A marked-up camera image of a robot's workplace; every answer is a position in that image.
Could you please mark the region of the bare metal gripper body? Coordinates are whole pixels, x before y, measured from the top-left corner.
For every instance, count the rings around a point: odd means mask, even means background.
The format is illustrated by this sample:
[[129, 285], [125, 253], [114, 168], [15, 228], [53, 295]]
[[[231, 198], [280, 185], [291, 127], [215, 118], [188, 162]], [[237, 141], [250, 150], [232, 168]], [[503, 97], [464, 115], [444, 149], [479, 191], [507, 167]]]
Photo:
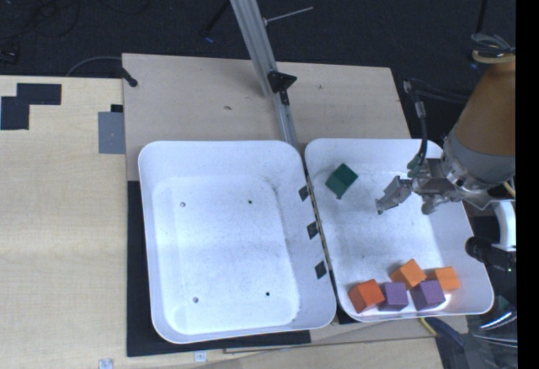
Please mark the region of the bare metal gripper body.
[[426, 158], [411, 169], [413, 191], [420, 195], [445, 195], [452, 202], [465, 201], [476, 208], [487, 208], [505, 201], [505, 195], [493, 195], [490, 190], [501, 186], [499, 182], [480, 179], [456, 160]]

